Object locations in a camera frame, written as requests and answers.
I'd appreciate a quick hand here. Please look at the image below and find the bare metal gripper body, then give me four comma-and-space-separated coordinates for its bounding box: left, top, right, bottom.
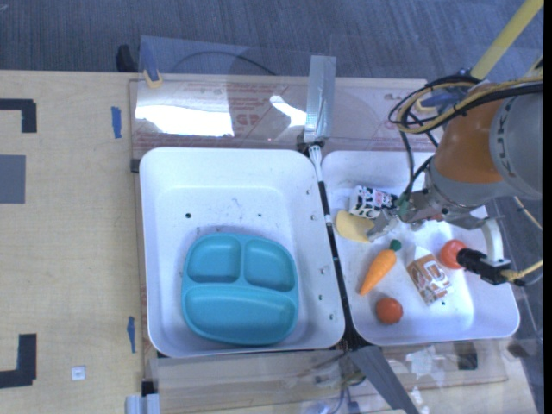
397, 189, 488, 233

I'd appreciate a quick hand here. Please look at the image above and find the yellow banana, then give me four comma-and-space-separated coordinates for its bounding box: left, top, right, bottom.
335, 210, 376, 245

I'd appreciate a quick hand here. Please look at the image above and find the black and white cow carton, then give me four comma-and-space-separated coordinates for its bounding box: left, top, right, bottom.
348, 185, 398, 221

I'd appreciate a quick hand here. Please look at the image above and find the orange carrot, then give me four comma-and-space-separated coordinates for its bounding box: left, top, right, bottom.
358, 239, 403, 298

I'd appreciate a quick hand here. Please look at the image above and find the orange ball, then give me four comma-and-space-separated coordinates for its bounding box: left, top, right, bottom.
374, 297, 405, 325
439, 239, 469, 271

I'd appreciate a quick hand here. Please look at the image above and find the brown and white carton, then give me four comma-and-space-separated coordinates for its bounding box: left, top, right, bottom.
405, 252, 455, 307

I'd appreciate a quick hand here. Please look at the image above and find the white plastic tray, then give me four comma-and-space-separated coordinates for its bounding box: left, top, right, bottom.
138, 147, 347, 359
321, 150, 521, 348

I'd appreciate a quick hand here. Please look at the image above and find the blue divided plate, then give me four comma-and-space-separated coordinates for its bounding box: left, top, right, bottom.
180, 232, 300, 347

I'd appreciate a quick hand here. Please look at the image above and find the black cylinder on white bracket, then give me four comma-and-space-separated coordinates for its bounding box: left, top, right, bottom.
455, 218, 515, 286

